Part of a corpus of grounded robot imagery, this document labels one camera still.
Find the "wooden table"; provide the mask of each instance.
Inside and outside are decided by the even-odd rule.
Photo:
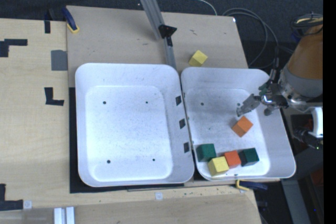
[[[241,193],[228,185],[233,182],[192,179],[180,188],[70,194],[69,87],[74,87],[76,67],[85,62],[165,59],[143,11],[68,9],[79,24],[77,34],[67,30],[65,22],[51,21],[47,34],[43,21],[0,19],[0,41],[28,40],[28,46],[10,46],[8,57],[0,58],[0,183],[6,184],[6,200],[29,200],[33,209],[74,206],[78,223],[204,223],[209,218],[260,223],[253,191]],[[81,24],[91,15],[97,27],[109,22],[110,35]],[[247,68],[232,17],[163,17],[167,25],[178,28],[172,39],[179,72],[197,49],[209,56],[205,67]],[[99,45],[109,46],[113,53],[106,55]],[[51,69],[55,50],[67,51],[68,71]],[[45,87],[53,87],[54,99],[64,100],[63,106],[46,104]],[[155,199],[157,192],[162,200]],[[3,212],[0,220],[8,214],[17,212]]]

